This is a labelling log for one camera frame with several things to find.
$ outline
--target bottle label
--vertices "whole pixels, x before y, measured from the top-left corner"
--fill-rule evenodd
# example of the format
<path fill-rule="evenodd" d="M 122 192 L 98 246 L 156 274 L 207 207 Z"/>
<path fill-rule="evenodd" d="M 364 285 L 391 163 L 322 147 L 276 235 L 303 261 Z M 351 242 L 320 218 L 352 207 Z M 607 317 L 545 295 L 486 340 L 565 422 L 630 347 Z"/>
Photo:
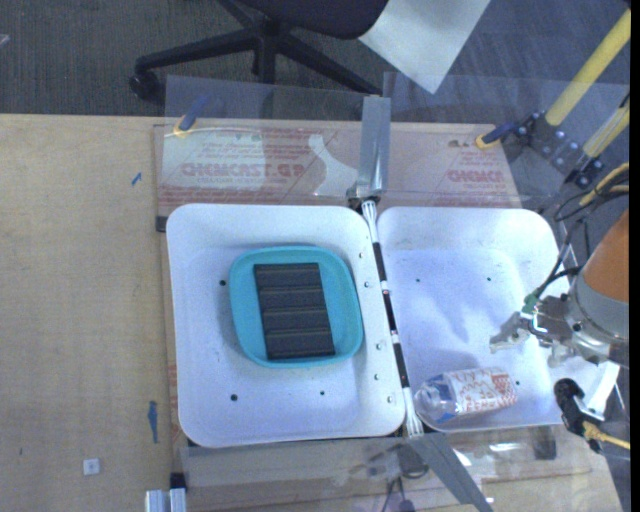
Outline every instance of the bottle label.
<path fill-rule="evenodd" d="M 459 416 L 502 409 L 518 400 L 509 374 L 500 368 L 461 370 L 447 376 Z"/>

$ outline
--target teal tray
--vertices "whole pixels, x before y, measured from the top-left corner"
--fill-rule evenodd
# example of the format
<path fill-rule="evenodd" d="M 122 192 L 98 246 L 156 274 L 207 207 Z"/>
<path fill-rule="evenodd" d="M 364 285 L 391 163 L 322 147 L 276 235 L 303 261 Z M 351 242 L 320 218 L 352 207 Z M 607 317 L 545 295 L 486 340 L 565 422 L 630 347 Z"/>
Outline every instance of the teal tray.
<path fill-rule="evenodd" d="M 253 266 L 283 263 L 318 264 L 335 347 L 334 355 L 282 360 L 267 358 Z M 362 316 L 353 278 L 344 261 L 327 249 L 296 245 L 246 252 L 231 266 L 229 293 L 240 346 L 249 359 L 262 366 L 304 368 L 337 363 L 353 356 L 362 344 Z"/>

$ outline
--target chair base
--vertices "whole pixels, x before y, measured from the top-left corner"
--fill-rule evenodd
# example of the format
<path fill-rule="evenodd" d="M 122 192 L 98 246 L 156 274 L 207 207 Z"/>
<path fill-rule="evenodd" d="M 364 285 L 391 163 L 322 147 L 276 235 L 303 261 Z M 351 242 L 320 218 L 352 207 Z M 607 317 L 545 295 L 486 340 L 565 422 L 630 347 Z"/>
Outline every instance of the chair base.
<path fill-rule="evenodd" d="M 290 27 L 270 19 L 256 23 L 237 5 L 219 1 L 244 28 L 139 57 L 135 74 L 129 79 L 129 86 L 139 98 L 149 100 L 158 96 L 160 83 L 151 69 L 246 51 L 254 53 L 252 72 L 262 83 L 275 83 L 276 56 L 283 55 L 351 90 L 382 94 L 379 88 L 292 36 Z"/>

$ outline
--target water bottle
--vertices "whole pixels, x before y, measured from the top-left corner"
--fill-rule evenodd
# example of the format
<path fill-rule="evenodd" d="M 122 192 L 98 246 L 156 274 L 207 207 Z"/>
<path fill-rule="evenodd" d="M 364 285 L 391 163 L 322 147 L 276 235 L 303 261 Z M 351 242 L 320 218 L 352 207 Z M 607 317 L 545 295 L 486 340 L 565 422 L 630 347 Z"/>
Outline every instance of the water bottle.
<path fill-rule="evenodd" d="M 415 394 L 416 413 L 427 425 L 510 407 L 517 402 L 511 377 L 501 368 L 445 372 L 427 380 Z"/>

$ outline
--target table surface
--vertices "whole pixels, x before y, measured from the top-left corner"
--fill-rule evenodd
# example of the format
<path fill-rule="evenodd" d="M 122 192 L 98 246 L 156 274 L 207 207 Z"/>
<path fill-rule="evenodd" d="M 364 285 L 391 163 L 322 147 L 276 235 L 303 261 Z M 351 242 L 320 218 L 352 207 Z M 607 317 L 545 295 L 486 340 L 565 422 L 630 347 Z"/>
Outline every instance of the table surface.
<path fill-rule="evenodd" d="M 3 510 L 142 510 L 145 491 L 168 489 L 175 461 L 153 144 L 162 123 L 0 116 Z M 604 459 L 575 446 L 591 471 L 491 484 L 495 509 L 542 510 L 531 508 L 535 493 L 545 503 L 553 496 L 556 509 L 619 510 Z M 84 476 L 83 461 L 94 458 L 100 473 Z"/>

